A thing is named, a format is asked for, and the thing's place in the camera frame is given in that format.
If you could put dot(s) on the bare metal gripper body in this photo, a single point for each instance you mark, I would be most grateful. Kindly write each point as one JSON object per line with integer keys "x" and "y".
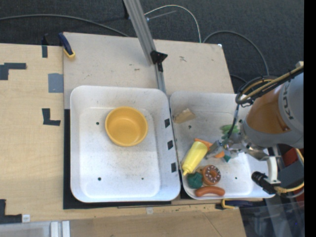
{"x": 237, "y": 142}

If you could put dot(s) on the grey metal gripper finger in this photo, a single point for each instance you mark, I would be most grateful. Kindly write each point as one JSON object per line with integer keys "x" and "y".
{"x": 214, "y": 149}
{"x": 228, "y": 151}

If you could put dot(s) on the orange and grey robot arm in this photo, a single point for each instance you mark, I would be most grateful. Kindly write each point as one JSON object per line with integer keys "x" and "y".
{"x": 269, "y": 115}

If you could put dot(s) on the orange carrot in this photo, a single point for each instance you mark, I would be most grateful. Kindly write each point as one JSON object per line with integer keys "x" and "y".
{"x": 203, "y": 142}

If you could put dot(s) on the light green grapes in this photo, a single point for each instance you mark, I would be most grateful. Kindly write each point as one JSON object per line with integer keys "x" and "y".
{"x": 225, "y": 129}

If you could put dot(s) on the yellow squeeze bottle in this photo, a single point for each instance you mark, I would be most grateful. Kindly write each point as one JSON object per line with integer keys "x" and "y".
{"x": 195, "y": 155}

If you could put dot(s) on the brown sprinkled doughnut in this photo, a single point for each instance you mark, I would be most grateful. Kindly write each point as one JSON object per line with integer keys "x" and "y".
{"x": 211, "y": 175}

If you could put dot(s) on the white plastic tray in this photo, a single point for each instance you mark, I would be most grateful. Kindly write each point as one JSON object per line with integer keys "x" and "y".
{"x": 118, "y": 171}
{"x": 237, "y": 181}

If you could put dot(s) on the green broccoli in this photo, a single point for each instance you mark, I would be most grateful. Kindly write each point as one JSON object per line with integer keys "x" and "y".
{"x": 195, "y": 180}

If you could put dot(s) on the orange-brown sausage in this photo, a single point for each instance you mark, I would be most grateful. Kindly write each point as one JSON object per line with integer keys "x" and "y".
{"x": 209, "y": 191}

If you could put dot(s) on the tan bread slice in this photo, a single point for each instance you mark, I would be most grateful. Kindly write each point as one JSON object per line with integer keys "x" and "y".
{"x": 184, "y": 116}

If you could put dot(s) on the yellow bowl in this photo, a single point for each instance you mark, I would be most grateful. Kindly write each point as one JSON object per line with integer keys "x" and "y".
{"x": 126, "y": 126}

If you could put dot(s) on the pale flat board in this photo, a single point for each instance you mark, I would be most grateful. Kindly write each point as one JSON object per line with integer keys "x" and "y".
{"x": 111, "y": 60}

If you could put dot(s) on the black cylinder on white bracket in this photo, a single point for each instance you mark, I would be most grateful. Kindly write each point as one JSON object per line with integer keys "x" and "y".
{"x": 264, "y": 180}

